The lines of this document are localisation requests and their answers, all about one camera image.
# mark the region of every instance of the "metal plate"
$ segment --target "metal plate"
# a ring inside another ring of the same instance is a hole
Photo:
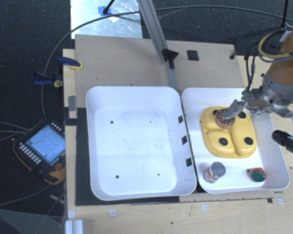
[[[100,18],[103,15],[99,7],[106,7],[111,0],[71,0],[71,29]],[[110,8],[112,14],[138,11],[136,0],[115,0]],[[123,16],[122,18],[108,18],[86,25],[76,30],[75,35],[93,35],[107,37],[142,38],[140,14]]]

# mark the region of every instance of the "yellow clamp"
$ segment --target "yellow clamp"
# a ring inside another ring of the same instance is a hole
[[[63,81],[58,79],[53,83],[53,86],[55,86],[56,88],[62,87]]]
[[[80,67],[77,67],[77,66],[70,66],[70,69],[75,69],[75,70],[79,70],[79,69],[82,69],[83,68],[83,63],[81,61],[78,62],[80,64]]]

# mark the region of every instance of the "small cup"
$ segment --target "small cup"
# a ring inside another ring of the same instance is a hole
[[[220,162],[214,162],[204,171],[203,176],[208,183],[215,183],[225,173],[225,166]]]

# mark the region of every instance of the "black mat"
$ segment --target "black mat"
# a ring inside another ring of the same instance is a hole
[[[92,192],[90,186],[89,147],[87,115],[85,108],[77,109],[77,153],[76,153],[76,205],[114,205],[128,203],[178,202],[179,197],[154,197],[131,200],[102,201]]]

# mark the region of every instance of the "wire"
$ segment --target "wire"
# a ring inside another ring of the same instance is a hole
[[[175,10],[175,11],[169,12],[169,13],[167,13],[167,14],[165,14],[165,15],[159,16],[159,20],[161,20],[161,19],[163,19],[163,18],[165,18],[165,17],[168,17],[168,16],[170,16],[170,15],[172,15],[172,14],[175,14],[175,13],[178,13],[178,12],[180,12],[180,11],[183,11],[183,10],[185,10],[185,9],[186,9],[186,8],[181,8],[181,9],[179,9],[179,10]]]
[[[250,86],[253,83],[253,78],[254,78],[254,73],[255,73],[255,58],[258,54],[258,51],[256,51],[256,53],[253,55],[253,59],[252,59],[252,65],[251,65],[251,82],[250,82]]]
[[[282,54],[269,54],[269,53],[266,53],[264,50],[263,50],[263,47],[267,44],[267,42],[275,35],[277,34],[280,34],[282,32],[285,32],[284,29],[281,29],[281,30],[277,30],[275,32],[272,32],[266,36],[264,36],[264,38],[262,38],[262,40],[260,41],[259,45],[258,45],[258,51],[260,53],[261,56],[264,56],[264,57],[267,57],[267,58],[270,58],[270,59],[283,59],[283,58],[287,58],[287,57],[291,57],[293,58],[293,51],[292,52],[288,52],[288,53],[282,53]]]
[[[53,206],[51,207],[51,209],[49,210],[49,212],[47,213],[47,215],[45,216],[45,218],[41,222],[40,226],[37,228],[35,234],[37,234],[40,231],[40,229],[43,226],[43,224],[45,223],[46,219],[51,214],[51,212],[53,211],[53,209],[57,206],[57,204],[59,203],[59,201],[61,200],[61,198],[65,195],[65,193],[66,193],[66,190],[64,190],[64,192],[62,193],[62,195],[59,196],[59,198],[57,199],[57,201],[55,201],[55,203],[53,204]]]
[[[42,115],[46,118],[45,108],[44,108],[44,100],[43,100],[43,85],[41,85],[41,105],[42,105]]]
[[[0,142],[4,141],[4,140],[6,140],[6,139],[12,138],[12,137],[14,137],[14,136],[16,136],[16,135],[19,135],[19,134],[9,135],[8,137],[5,137],[5,138],[0,139]]]
[[[267,12],[263,12],[263,11],[259,11],[259,10],[252,10],[252,9],[246,9],[246,8],[240,8],[240,7],[232,7],[232,6],[221,6],[221,5],[189,5],[189,6],[176,6],[176,7],[167,7],[167,8],[159,8],[156,9],[156,11],[164,11],[164,10],[180,10],[180,9],[191,9],[191,8],[220,8],[220,9],[232,9],[232,10],[242,10],[242,11],[248,11],[248,12],[253,12],[253,13],[259,13],[259,14],[263,14],[263,15],[267,15],[267,16],[271,16],[271,17],[276,17],[276,18],[283,18],[282,16],[279,15],[275,15],[272,13],[267,13]],[[133,11],[133,12],[126,12],[126,13],[119,13],[119,14],[115,14],[115,15],[107,15],[104,17],[100,17],[97,19],[93,19],[90,20],[88,22],[85,22],[79,26],[77,26],[76,28],[72,29],[70,32],[68,32],[59,42],[58,44],[54,47],[53,51],[50,54],[50,57],[45,65],[44,68],[44,72],[46,73],[48,66],[50,64],[50,61],[53,57],[53,55],[55,54],[56,50],[58,49],[58,47],[62,44],[62,42],[70,35],[72,34],[74,31],[88,25],[91,23],[94,23],[96,21],[100,21],[103,19],[107,19],[107,18],[111,18],[111,17],[120,17],[120,16],[126,16],[126,15],[133,15],[133,14],[138,14],[140,13],[140,11]],[[42,113],[43,116],[46,117],[46,113],[45,113],[45,108],[44,108],[44,101],[43,101],[43,85],[42,85],[42,89],[41,89],[41,94],[42,94]]]
[[[19,202],[19,201],[21,201],[21,200],[28,199],[28,198],[30,198],[30,197],[36,196],[36,195],[38,195],[39,193],[42,193],[43,191],[45,191],[46,189],[48,189],[50,186],[51,186],[51,185],[48,185],[48,186],[44,187],[43,189],[41,189],[40,191],[35,192],[35,193],[31,194],[31,195],[28,195],[28,196],[25,196],[25,197],[21,197],[21,198],[18,198],[18,199],[12,200],[12,201],[8,201],[8,202],[5,202],[5,203],[2,203],[2,204],[0,204],[0,207],[3,206],[3,205],[12,204],[12,203]]]
[[[286,25],[287,27],[289,27],[289,28],[293,29],[293,26],[291,26],[291,25],[288,25],[287,23],[285,23],[285,25]]]
[[[231,9],[231,10],[242,10],[242,11],[248,11],[248,12],[253,12],[253,13],[258,13],[262,15],[267,15],[271,17],[276,17],[276,18],[283,18],[283,16],[275,15],[272,13],[260,11],[260,10],[252,10],[252,9],[246,9],[246,8],[240,8],[240,7],[233,7],[233,6],[222,6],[222,5],[189,5],[189,6],[176,6],[176,7],[167,7],[167,8],[160,8],[156,9],[157,11],[162,11],[162,10],[172,10],[172,9],[182,9],[182,8],[219,8],[219,9]],[[288,21],[293,22],[293,19],[286,18]]]
[[[255,59],[254,59],[254,56],[257,55],[257,52],[255,53],[255,55],[253,56],[253,61],[252,61],[252,65],[251,65],[251,74],[250,74],[250,69],[249,69],[249,57],[251,55],[251,52],[252,52],[252,49],[254,47],[256,47],[258,45],[258,42],[254,42],[248,52],[245,54],[244,56],[244,60],[245,60],[245,65],[246,65],[246,73],[247,73],[247,78],[248,78],[248,86],[247,86],[247,93],[250,91],[251,89],[251,84],[252,84],[252,81],[253,81],[253,77],[254,77],[254,62],[255,62]]]
[[[20,128],[20,129],[29,131],[29,129],[27,129],[27,128],[24,128],[24,127],[21,127],[21,126],[18,126],[18,125],[14,125],[14,124],[11,124],[11,123],[7,123],[7,122],[1,121],[1,120],[0,120],[0,124],[8,125],[8,126],[12,126],[12,127],[16,127],[16,128]]]
[[[6,130],[3,130],[3,131],[0,131],[0,134],[1,133],[14,133],[14,134],[25,134],[24,132],[20,132],[20,131],[6,131]]]
[[[289,57],[285,57],[285,58],[279,58],[279,59],[267,60],[267,59],[265,59],[263,56],[259,55],[259,58],[260,58],[262,61],[264,61],[264,62],[268,62],[268,63],[276,63],[276,62],[280,62],[280,61],[284,61],[284,60],[292,59],[293,56],[289,56]]]

